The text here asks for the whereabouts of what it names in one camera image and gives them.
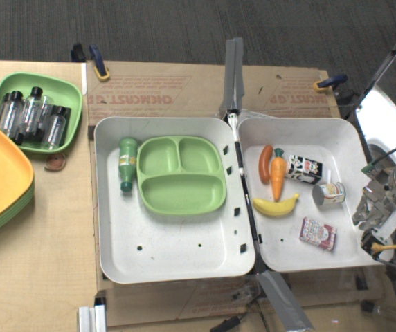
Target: sausage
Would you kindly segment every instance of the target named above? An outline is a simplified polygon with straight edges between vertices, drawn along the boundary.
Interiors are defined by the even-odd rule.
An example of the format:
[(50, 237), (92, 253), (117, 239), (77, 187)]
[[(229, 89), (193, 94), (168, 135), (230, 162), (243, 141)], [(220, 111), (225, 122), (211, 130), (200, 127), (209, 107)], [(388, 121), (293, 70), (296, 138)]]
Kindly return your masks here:
[(270, 182), (269, 162), (272, 157), (272, 153), (272, 145), (266, 145), (261, 151), (260, 160), (258, 162), (258, 172), (260, 173), (260, 179), (265, 185)]

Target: small box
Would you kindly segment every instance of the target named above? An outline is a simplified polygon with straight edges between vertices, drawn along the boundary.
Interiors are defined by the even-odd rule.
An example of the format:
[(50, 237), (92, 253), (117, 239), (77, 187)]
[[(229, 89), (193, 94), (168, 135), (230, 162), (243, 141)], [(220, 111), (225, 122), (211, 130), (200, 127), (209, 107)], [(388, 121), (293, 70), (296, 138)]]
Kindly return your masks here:
[(287, 161), (286, 177), (312, 185), (329, 183), (330, 170), (318, 161), (298, 155), (290, 155)]
[(333, 250), (336, 239), (336, 228), (317, 220), (305, 217), (301, 226), (300, 240), (311, 243), (325, 250)]

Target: bottle label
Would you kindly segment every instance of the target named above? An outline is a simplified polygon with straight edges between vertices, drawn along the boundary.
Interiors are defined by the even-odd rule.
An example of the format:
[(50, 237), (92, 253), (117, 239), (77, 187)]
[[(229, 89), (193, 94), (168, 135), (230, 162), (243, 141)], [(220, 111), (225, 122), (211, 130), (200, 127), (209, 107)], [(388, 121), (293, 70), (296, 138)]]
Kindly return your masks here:
[(120, 166), (132, 165), (136, 166), (135, 156), (129, 156), (127, 154), (120, 156)]

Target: toy banana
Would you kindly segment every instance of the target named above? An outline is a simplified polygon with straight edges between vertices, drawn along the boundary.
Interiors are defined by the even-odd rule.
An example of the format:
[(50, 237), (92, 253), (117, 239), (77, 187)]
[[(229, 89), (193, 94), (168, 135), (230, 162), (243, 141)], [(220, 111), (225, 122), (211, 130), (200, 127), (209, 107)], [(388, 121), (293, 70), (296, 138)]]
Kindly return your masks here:
[(299, 193), (295, 193), (291, 198), (279, 202), (254, 198), (252, 200), (252, 204), (253, 207), (261, 214), (268, 216), (283, 216), (289, 214), (295, 208), (296, 199), (298, 199), (299, 196)]

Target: toy carrot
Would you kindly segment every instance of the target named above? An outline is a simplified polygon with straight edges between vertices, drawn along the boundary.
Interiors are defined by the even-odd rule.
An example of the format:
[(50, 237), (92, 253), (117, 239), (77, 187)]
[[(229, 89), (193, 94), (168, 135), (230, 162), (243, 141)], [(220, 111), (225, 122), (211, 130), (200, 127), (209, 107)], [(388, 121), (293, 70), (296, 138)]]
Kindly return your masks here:
[(282, 184), (287, 171), (287, 163), (282, 158), (284, 151), (280, 148), (275, 149), (275, 158), (270, 164), (270, 180), (272, 184), (273, 199), (275, 202), (280, 200)]

